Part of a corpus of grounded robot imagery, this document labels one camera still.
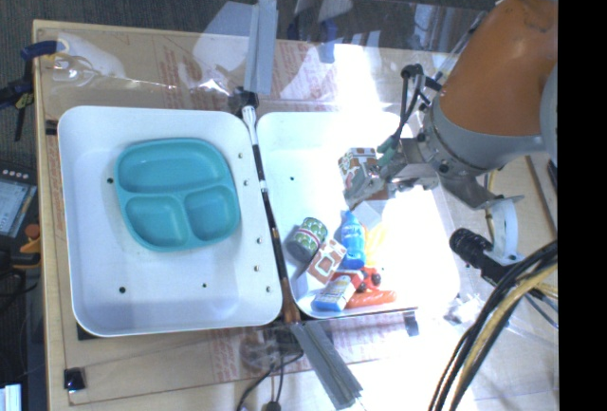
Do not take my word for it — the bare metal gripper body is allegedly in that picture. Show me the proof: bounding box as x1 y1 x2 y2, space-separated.
377 128 456 193

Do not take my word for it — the brown and white carton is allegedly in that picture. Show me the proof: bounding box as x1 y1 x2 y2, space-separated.
338 146 380 193

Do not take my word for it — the blue bottle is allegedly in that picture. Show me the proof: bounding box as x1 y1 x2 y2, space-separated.
339 209 369 271

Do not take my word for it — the yellow banana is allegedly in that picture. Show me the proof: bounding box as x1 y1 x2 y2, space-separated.
363 227 386 269

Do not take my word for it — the green and white can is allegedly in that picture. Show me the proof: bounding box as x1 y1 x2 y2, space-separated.
285 216 329 264

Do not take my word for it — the white plastic tray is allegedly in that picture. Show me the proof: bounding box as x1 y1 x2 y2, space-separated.
56 104 285 338
255 110 462 321

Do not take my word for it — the orange and white carton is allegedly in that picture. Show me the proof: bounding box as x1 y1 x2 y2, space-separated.
305 237 348 286

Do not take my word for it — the red toy with black dots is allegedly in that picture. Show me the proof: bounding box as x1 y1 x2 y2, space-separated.
331 266 383 294

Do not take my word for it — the thin black and white rod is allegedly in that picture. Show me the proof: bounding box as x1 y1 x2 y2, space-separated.
241 104 302 323

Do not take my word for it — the orange carrot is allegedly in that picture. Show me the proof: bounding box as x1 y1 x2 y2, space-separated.
344 289 398 310

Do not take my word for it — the blue and yellow packet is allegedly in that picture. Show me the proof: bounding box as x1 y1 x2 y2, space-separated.
310 278 357 312

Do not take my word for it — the blue divided plate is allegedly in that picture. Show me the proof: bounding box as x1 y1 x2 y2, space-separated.
112 138 243 252

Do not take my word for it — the brown cardboard board, red print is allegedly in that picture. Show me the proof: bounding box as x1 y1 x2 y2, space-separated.
36 28 475 394

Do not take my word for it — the black cylinder on white bracket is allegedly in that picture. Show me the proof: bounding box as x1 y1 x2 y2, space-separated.
449 196 525 286

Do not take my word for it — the black block with thin wires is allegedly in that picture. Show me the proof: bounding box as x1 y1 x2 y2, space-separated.
272 327 305 356
231 86 261 109

